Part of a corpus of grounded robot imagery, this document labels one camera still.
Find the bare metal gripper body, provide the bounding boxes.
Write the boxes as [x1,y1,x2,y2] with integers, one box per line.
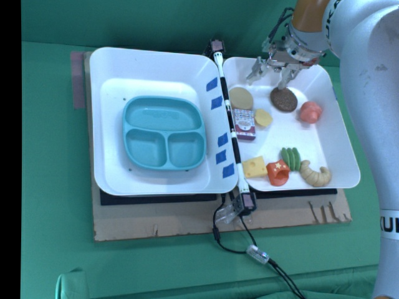
[267,35,327,74]

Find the brown round patty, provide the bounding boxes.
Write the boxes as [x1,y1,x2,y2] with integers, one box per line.
[269,87,298,113]

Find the tan round biscuit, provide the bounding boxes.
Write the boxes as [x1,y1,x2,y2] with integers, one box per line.
[229,87,254,111]

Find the yellow potato chunk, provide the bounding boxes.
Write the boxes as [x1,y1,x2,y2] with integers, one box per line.
[254,108,274,129]

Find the black and white thin rod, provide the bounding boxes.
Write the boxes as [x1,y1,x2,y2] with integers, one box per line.
[213,51,250,194]

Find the small printed carton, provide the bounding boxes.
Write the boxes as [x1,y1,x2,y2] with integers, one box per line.
[232,108,257,142]

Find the white plastic tray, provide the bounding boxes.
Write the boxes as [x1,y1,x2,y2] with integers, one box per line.
[89,46,239,197]
[223,56,362,192]

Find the green pea pods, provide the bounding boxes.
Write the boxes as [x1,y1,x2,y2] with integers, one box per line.
[280,146,302,172]

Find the yellow cheese wedge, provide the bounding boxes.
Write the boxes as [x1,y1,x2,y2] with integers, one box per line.
[242,155,269,179]

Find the beige croissant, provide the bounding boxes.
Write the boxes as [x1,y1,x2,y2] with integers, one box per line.
[299,159,332,188]

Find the blue divided plate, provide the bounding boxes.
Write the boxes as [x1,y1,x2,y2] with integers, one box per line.
[122,95,207,171]

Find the brown cardboard board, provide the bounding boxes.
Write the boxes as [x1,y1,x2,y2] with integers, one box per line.
[83,50,352,242]

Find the black block with wires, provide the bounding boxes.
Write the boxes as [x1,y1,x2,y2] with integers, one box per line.
[230,192,257,217]
[208,38,224,55]

